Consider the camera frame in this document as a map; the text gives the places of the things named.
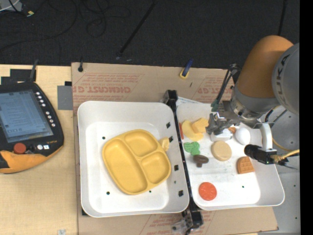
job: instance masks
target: brown toy mushroom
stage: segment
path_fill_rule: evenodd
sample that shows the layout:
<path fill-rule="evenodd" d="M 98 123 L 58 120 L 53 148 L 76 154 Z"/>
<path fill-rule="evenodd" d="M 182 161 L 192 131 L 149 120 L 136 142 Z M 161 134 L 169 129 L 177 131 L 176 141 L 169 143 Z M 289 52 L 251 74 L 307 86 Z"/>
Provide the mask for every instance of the brown toy mushroom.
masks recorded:
<path fill-rule="evenodd" d="M 209 162 L 209 159 L 204 155 L 195 155 L 193 156 L 194 162 L 197 163 L 197 167 L 202 167 L 202 164 L 206 164 Z"/>

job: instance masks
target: wooden surface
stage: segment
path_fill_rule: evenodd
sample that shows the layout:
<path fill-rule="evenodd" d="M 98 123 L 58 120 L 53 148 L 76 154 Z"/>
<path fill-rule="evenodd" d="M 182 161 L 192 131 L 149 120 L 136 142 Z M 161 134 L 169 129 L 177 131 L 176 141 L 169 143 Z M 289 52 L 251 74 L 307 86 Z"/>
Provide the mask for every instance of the wooden surface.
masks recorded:
<path fill-rule="evenodd" d="M 10 69 L 32 66 L 0 65 L 0 76 Z M 58 111 L 57 86 L 71 81 L 70 67 L 37 66 L 36 83 L 57 111 L 65 142 L 51 159 L 29 170 L 0 174 L 1 235 L 78 234 L 75 154 L 72 111 Z"/>

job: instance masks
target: white cable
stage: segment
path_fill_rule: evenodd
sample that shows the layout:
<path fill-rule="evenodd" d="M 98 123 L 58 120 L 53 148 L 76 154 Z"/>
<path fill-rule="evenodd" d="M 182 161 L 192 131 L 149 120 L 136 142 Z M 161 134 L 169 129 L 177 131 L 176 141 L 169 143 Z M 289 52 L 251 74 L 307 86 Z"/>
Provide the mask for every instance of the white cable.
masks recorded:
<path fill-rule="evenodd" d="M 17 4 L 19 1 L 20 1 L 20 0 L 16 0 L 13 5 Z M 10 5 L 9 7 L 3 8 L 3 9 L 1 9 L 0 11 L 7 10 L 7 9 L 9 9 L 9 8 L 11 8 L 11 7 L 12 7 L 12 6 Z"/>

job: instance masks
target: yellow plate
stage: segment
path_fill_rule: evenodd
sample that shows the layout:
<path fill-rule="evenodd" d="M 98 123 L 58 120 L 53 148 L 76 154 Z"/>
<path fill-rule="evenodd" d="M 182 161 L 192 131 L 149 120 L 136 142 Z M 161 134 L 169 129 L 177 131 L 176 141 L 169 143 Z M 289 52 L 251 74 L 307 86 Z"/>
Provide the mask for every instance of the yellow plate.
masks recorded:
<path fill-rule="evenodd" d="M 102 158 L 117 186 L 130 195 L 156 187 L 171 174 L 164 149 L 145 130 L 132 130 L 109 140 L 103 146 Z"/>

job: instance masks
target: red disc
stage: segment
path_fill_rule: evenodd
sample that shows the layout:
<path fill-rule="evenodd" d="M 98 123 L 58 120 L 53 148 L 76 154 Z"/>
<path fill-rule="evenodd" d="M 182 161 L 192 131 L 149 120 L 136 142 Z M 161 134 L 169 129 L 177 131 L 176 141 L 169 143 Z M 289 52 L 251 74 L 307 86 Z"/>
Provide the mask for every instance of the red disc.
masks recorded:
<path fill-rule="evenodd" d="M 16 154 L 24 154 L 26 151 L 26 145 L 23 143 L 16 143 L 13 147 L 13 151 Z"/>
<path fill-rule="evenodd" d="M 210 182 L 203 182 L 200 186 L 199 186 L 199 195 L 201 198 L 203 198 L 204 200 L 213 200 L 216 195 L 217 195 L 217 191 L 215 186 L 210 183 Z"/>

